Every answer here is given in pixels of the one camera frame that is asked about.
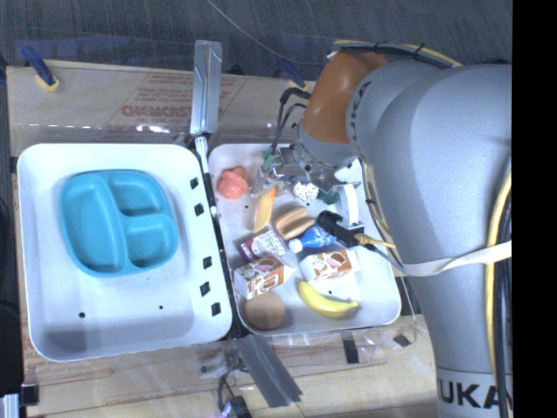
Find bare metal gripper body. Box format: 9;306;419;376
269;144;362;196

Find white spotted toy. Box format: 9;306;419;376
292;181;319;203

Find yellow orange pizza slice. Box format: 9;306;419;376
252;185;278;235

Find toy hot dog bun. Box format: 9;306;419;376
272;206;316;241

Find salmon pink lumpy toy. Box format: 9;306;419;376
217;165;251;201

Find blue bottle white cap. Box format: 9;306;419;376
287;226;339;254

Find dark red and white carton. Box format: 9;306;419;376
239;229;289;262

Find orange and white carton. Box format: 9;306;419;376
232;254;298;300
299;248;362;283

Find yellow banana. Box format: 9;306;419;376
297;280;359;320

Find brown round bread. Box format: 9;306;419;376
243;290;286;332

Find white plastic tray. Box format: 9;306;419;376
207;142;402;336
16;142;233;362

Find brown cardboard board red print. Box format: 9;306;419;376
5;58;438;418

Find blue divided plate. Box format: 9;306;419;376
58;168;180;278

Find black cylinder on white bracket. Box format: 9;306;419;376
316;159;366;248

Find black block with thin wires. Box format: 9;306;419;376
229;394;252;418

